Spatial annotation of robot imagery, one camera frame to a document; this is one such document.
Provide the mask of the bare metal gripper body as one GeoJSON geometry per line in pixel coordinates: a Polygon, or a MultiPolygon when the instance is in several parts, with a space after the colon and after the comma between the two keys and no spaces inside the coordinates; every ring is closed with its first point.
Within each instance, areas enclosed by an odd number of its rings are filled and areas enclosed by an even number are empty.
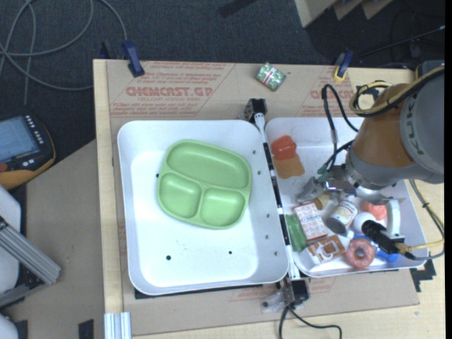
{"type": "Polygon", "coordinates": [[[324,165],[318,169],[317,175],[317,181],[324,191],[342,191],[346,194],[354,194],[356,191],[346,164],[334,165],[332,168],[324,165]]]}

